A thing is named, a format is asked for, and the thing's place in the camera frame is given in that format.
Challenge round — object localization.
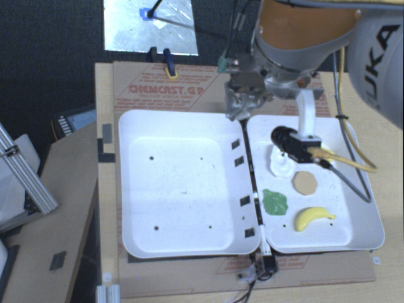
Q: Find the tan round biscuit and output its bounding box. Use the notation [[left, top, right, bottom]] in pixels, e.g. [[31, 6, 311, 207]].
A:
[[292, 170, 318, 196]]

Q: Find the black block with thin wires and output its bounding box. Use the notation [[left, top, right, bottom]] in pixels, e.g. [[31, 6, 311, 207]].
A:
[[260, 254, 278, 274]]

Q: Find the black cylinder on white bracket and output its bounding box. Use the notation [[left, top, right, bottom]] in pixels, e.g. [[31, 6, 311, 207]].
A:
[[270, 89, 323, 164]]

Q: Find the white plastic tray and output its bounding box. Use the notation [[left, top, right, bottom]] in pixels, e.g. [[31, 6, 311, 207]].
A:
[[117, 109, 262, 259], [246, 114, 386, 254]]

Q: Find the yellow banana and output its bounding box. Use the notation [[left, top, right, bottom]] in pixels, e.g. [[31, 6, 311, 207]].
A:
[[294, 206, 337, 233]]

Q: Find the brown cardboard board red print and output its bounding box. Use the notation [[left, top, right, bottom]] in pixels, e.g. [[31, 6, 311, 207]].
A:
[[112, 61, 377, 299]]

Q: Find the white toy fried egg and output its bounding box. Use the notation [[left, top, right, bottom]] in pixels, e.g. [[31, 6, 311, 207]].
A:
[[269, 143, 294, 179]]

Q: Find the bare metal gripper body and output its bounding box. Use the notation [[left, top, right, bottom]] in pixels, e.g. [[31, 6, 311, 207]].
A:
[[224, 69, 314, 106]]

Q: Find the thin black and white rod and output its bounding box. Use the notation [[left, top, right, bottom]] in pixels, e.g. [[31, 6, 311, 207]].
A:
[[240, 119, 271, 256]]

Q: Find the green lettuce leaf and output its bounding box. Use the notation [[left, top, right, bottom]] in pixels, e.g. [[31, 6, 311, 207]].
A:
[[262, 188, 289, 217]]

